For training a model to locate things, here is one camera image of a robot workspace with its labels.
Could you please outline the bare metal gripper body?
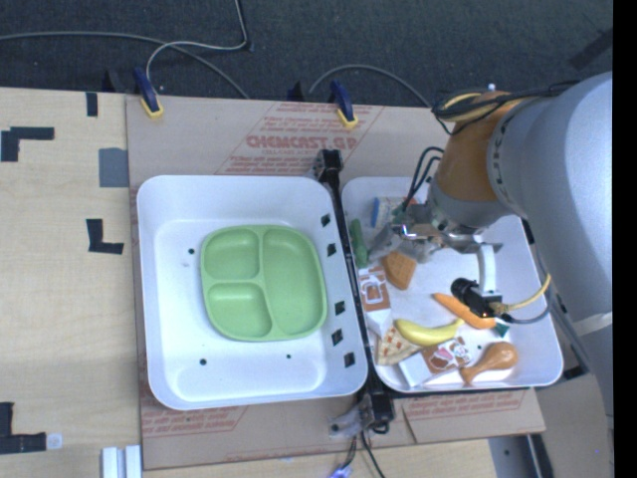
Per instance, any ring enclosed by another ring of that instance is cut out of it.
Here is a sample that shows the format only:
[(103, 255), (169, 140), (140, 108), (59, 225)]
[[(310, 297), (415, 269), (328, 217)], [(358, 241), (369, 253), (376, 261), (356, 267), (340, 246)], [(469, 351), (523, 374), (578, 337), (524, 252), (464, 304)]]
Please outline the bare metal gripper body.
[(402, 207), (391, 228), (404, 240), (435, 243), (459, 253), (476, 253), (481, 247), (479, 229), (456, 222), (430, 203)]

